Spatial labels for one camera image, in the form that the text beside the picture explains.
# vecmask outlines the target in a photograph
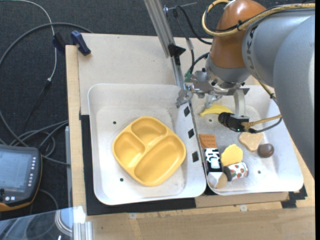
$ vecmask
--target can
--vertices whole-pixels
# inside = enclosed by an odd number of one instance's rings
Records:
[[[226,174],[228,182],[231,182],[247,177],[249,170],[245,162],[238,162],[225,166],[223,172]]]

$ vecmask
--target brown ball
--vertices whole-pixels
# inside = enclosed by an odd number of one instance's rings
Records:
[[[261,144],[258,147],[258,154],[262,158],[269,158],[273,155],[275,148],[270,143]]]

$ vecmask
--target cookie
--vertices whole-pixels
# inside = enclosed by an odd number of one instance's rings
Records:
[[[217,148],[216,136],[214,134],[199,134],[199,139],[203,149]]]
[[[264,134],[243,132],[239,136],[238,140],[243,144],[249,151],[254,152],[258,149],[260,142],[264,139]]]
[[[229,166],[232,164],[240,163],[243,159],[244,152],[236,144],[229,145],[221,154],[222,165]]]

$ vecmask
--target yellow divided plate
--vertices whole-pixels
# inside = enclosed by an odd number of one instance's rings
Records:
[[[166,181],[186,158],[181,139],[152,116],[142,116],[122,130],[112,152],[122,168],[145,186]]]

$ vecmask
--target screen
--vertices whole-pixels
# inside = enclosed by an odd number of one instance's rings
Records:
[[[31,162],[31,155],[0,151],[0,189],[24,192]]]

